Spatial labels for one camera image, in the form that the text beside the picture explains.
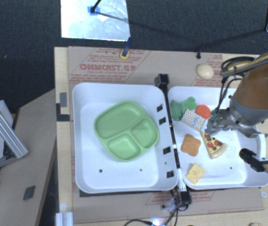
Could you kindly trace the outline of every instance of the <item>green plate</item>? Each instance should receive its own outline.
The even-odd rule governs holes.
[[[145,110],[133,101],[118,103],[98,115],[94,130],[108,152],[120,161],[131,161],[150,150],[159,130]]]

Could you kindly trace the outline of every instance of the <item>toy cheese slice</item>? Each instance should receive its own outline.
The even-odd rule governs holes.
[[[222,143],[221,141],[217,140],[216,138],[210,135],[206,135],[202,131],[201,131],[201,135],[204,140],[209,157],[211,159],[219,157],[220,155],[224,153],[224,151],[226,151],[227,144]]]

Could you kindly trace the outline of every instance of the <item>checkered toy item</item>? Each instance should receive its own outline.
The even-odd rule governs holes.
[[[195,130],[200,131],[204,122],[206,119],[204,119],[202,116],[196,114],[195,112],[191,111],[190,109],[187,109],[181,119],[181,121],[188,126],[192,127]]]

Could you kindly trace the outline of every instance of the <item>white tray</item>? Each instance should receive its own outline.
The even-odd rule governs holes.
[[[228,89],[228,94],[221,105],[221,109],[229,106],[228,96],[234,93],[234,89]],[[182,102],[188,97],[194,97],[197,105],[207,105],[213,110],[219,102],[219,88],[204,88],[204,87],[173,87],[168,92],[168,98],[176,102]],[[245,163],[239,157],[239,151],[242,148],[257,153],[258,143],[265,148],[265,139],[246,138],[238,131],[221,131],[215,135],[217,139],[228,145],[224,154],[216,159],[210,159],[207,149],[203,142],[200,132],[192,129],[183,122],[173,120],[173,128],[175,139],[177,142],[177,149],[179,152],[180,165],[182,169],[182,177],[187,186],[196,190],[204,189],[222,189],[234,187],[255,187],[265,186],[268,184],[268,173],[256,172],[250,165]],[[181,145],[186,134],[191,134],[201,141],[199,153],[196,157],[190,156],[181,151]],[[199,164],[206,170],[205,175],[195,185],[189,181],[185,175],[194,164]]]
[[[78,187],[90,194],[126,191],[162,191],[178,181],[165,98],[149,85],[81,83],[73,90],[75,171]],[[141,157],[115,159],[94,133],[94,120],[116,103],[131,100],[142,106],[159,129],[159,142]],[[170,153],[163,149],[170,147]]]

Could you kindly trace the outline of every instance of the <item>toy pizza slice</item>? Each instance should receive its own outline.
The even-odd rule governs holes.
[[[211,159],[219,157],[226,151],[227,144],[222,143],[210,135],[206,135],[203,131],[201,131],[201,135]]]

